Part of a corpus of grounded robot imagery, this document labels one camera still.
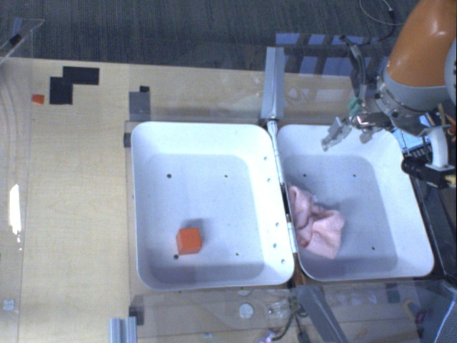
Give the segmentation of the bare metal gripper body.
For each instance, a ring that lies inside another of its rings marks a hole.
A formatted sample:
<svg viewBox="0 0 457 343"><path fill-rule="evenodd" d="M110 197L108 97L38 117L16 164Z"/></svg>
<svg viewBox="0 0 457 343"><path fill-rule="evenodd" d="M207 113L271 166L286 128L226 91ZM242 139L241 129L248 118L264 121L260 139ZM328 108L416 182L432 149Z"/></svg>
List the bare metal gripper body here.
<svg viewBox="0 0 457 343"><path fill-rule="evenodd" d="M411 136L427 136L430 127L421 123L430 107L424 104L424 87L406 86L388 79L379 79L376 93L358 99L351 109L351 125L364 132L399 129Z"/></svg>

